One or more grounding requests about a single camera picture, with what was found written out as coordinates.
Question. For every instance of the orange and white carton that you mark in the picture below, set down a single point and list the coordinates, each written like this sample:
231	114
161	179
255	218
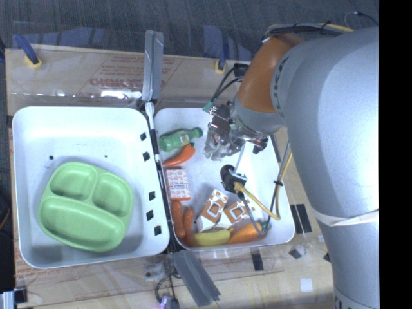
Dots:
237	212
213	209

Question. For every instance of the white plastic tray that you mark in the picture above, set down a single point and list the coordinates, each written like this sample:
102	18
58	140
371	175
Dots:
80	130
206	175

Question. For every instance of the brown sausage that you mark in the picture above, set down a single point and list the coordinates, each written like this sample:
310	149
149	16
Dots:
189	225
178	219

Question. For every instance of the brown cardboard board red print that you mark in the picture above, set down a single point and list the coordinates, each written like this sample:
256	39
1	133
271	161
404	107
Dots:
80	72

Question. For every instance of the black cylinder on white bracket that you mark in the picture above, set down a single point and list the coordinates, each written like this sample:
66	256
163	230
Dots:
231	177

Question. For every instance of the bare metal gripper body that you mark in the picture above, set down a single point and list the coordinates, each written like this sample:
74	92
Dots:
223	121

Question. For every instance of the green plastic bottle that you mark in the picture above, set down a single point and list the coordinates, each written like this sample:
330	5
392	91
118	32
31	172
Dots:
175	139

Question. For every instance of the yellow banana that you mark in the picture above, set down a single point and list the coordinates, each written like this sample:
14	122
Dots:
210	237

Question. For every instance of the orange and white packet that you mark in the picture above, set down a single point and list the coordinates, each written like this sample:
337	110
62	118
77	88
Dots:
177	185

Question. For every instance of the green divided plate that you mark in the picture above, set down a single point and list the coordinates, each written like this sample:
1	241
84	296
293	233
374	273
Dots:
83	211

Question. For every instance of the orange carrot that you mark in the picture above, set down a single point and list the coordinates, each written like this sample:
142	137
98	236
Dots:
246	233
183	155

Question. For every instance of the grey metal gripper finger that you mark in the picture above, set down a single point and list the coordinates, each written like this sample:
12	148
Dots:
214	146
233	148

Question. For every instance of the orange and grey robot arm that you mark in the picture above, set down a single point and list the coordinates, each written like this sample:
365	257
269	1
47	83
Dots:
322	114

